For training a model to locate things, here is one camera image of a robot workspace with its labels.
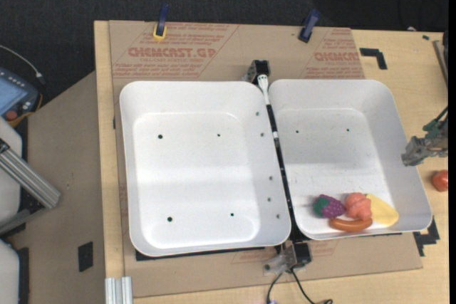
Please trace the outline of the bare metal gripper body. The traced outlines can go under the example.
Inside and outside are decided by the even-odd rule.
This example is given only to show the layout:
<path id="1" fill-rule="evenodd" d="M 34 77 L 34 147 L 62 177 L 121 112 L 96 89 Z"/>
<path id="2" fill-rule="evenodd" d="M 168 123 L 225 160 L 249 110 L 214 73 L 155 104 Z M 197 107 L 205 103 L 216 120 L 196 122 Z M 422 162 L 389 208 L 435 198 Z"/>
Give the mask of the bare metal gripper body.
<path id="1" fill-rule="evenodd" d="M 425 137 L 423 145 L 426 157 L 448 156 L 448 137 L 445 135 L 438 135 L 433 138 Z"/>

